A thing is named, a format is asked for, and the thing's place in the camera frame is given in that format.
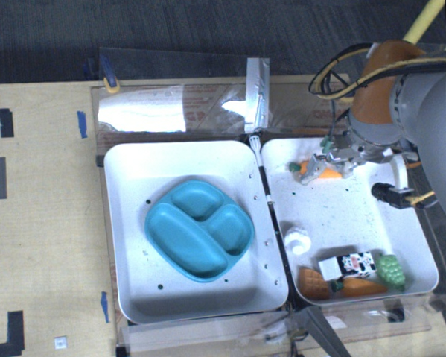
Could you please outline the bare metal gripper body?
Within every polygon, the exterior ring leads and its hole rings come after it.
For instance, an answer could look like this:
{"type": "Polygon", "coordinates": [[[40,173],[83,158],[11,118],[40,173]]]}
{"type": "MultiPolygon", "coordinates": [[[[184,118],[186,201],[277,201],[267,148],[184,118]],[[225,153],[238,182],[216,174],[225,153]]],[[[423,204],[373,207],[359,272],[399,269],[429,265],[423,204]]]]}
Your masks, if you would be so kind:
{"type": "Polygon", "coordinates": [[[389,150],[388,145],[369,142],[350,130],[333,137],[326,160],[335,171],[338,171],[337,165],[344,162],[350,162],[355,169],[367,162],[383,163],[385,153],[389,150]]]}

